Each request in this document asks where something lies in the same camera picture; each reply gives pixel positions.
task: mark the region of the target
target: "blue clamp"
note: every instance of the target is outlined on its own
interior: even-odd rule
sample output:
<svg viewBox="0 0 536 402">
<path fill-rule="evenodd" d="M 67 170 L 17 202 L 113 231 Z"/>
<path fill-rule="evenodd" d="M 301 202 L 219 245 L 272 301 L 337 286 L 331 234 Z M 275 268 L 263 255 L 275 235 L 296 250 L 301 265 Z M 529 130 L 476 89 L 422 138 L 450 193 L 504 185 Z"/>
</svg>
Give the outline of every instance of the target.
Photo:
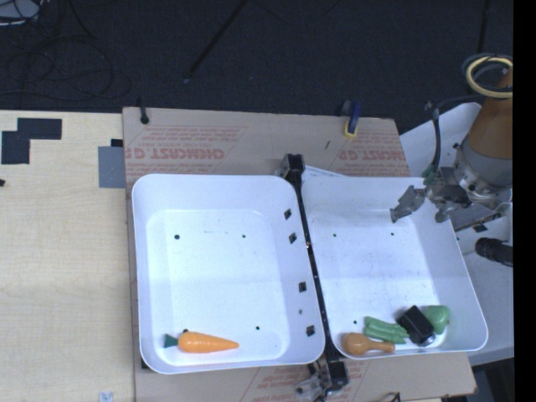
<svg viewBox="0 0 536 402">
<path fill-rule="evenodd" d="M 344 136 L 354 138 L 358 135 L 358 120 L 361 116 L 361 105 L 355 100 L 352 106 L 352 115 L 344 125 Z"/>
</svg>

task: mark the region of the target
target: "green toy vegetable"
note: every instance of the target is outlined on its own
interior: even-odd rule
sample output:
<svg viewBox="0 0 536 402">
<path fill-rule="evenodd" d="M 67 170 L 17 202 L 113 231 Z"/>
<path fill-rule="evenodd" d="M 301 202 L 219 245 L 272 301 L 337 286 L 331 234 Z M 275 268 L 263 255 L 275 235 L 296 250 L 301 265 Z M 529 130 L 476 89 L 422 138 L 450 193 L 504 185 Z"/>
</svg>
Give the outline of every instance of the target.
<svg viewBox="0 0 536 402">
<path fill-rule="evenodd" d="M 365 317 L 363 333 L 369 338 L 377 338 L 394 344 L 405 344 L 408 331 L 398 323 L 388 323 L 374 317 Z"/>
<path fill-rule="evenodd" d="M 424 313 L 425 317 L 434 327 L 434 332 L 441 335 L 451 318 L 451 310 L 445 305 L 430 305 Z"/>
</svg>

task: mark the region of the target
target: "yellow ring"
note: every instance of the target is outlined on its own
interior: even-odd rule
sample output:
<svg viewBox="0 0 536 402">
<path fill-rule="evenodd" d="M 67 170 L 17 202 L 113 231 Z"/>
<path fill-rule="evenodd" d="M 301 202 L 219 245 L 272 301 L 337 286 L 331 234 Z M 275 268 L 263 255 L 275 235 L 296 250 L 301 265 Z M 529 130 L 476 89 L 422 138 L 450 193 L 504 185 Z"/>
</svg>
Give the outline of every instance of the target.
<svg viewBox="0 0 536 402">
<path fill-rule="evenodd" d="M 513 67 L 512 61 L 506 58 L 498 58 L 498 57 L 482 57 L 479 59 L 475 59 L 466 70 L 466 79 L 469 86 L 475 91 L 482 95 L 492 97 L 492 98 L 512 98 L 513 92 L 497 92 L 492 90 L 487 90 L 485 88 L 482 88 L 475 80 L 472 78 L 472 71 L 480 64 L 486 61 L 497 61 L 498 63 L 503 63 L 508 66 L 509 69 Z"/>
</svg>

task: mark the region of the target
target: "black tape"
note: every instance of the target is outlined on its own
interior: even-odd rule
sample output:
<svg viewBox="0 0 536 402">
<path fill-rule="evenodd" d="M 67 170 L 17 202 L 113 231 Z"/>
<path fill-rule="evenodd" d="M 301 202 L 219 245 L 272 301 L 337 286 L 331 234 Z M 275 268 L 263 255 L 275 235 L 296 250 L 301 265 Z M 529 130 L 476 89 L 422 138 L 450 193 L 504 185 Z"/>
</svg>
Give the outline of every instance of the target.
<svg viewBox="0 0 536 402">
<path fill-rule="evenodd" d="M 123 147 L 123 141 L 120 138 L 112 138 L 110 140 L 110 146 L 112 146 L 112 147 Z"/>
<path fill-rule="evenodd" d="M 2 131 L 2 164 L 30 164 L 30 140 L 61 140 L 61 119 L 18 118 L 16 131 Z"/>
</svg>

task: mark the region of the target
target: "toy carrot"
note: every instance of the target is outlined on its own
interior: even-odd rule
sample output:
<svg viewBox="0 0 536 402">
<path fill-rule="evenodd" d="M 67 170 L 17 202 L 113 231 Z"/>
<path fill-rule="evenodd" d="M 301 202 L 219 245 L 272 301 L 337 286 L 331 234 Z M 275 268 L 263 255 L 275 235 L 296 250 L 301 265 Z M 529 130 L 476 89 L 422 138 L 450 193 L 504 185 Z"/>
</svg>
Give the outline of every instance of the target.
<svg viewBox="0 0 536 402">
<path fill-rule="evenodd" d="M 178 339 L 166 334 L 164 348 L 175 346 L 188 353 L 212 353 L 238 348 L 239 344 L 229 339 L 200 332 L 187 331 Z"/>
</svg>

